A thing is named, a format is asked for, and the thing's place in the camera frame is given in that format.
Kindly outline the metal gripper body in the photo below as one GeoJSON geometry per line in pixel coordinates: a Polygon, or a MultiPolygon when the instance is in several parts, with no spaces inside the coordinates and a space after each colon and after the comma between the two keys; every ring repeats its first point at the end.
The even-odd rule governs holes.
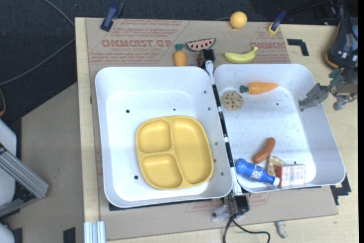
{"type": "Polygon", "coordinates": [[[334,79],[330,83],[330,92],[334,96],[356,96],[358,93],[358,82],[356,79],[346,77],[334,79]]]}

